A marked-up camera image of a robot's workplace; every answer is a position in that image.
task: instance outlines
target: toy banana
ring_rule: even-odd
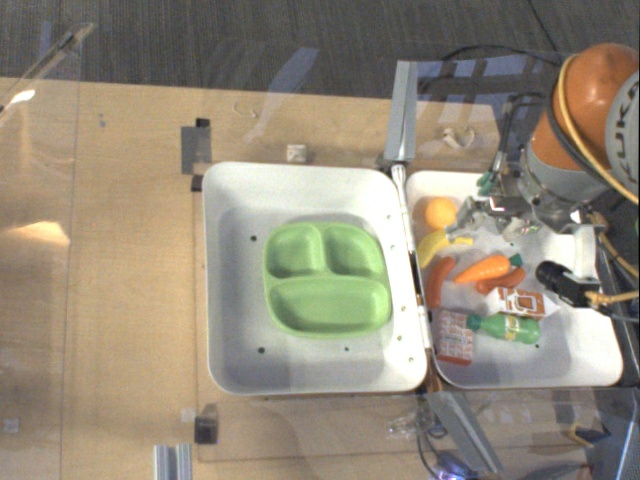
[[[447,245],[471,245],[472,243],[473,238],[461,236],[458,238],[454,238],[453,242],[451,242],[447,238],[447,235],[445,234],[443,229],[432,231],[422,240],[420,240],[420,243],[418,244],[418,263],[420,264],[420,268],[425,268],[429,263],[431,263],[431,260],[436,254],[438,254],[438,251],[443,247],[446,247]]]

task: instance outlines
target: orange fruit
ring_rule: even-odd
[[[448,197],[434,197],[424,209],[424,220],[431,229],[444,229],[456,221],[458,209]]]

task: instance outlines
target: green plate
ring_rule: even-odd
[[[263,278],[271,317],[296,336],[361,336],[379,329],[391,316],[382,250],[357,226],[280,226],[264,247]]]

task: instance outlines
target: green bottle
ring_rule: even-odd
[[[501,313],[486,318],[469,315],[467,328],[474,332],[481,329],[494,338],[519,341],[527,345],[533,345],[540,338],[540,326],[534,319]]]

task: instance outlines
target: carrot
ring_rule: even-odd
[[[427,279],[426,299],[429,309],[437,309],[442,303],[442,283],[449,275],[449,272],[456,266],[456,260],[451,256],[442,258],[431,270]]]
[[[457,284],[472,283],[484,279],[494,279],[502,277],[509,272],[512,264],[521,264],[522,259],[519,254],[507,258],[502,254],[493,254],[471,265],[468,269],[460,272],[453,278]]]
[[[483,295],[487,295],[491,290],[498,286],[501,288],[515,288],[522,282],[526,275],[527,273],[522,267],[516,267],[505,276],[478,281],[476,283],[476,291]]]

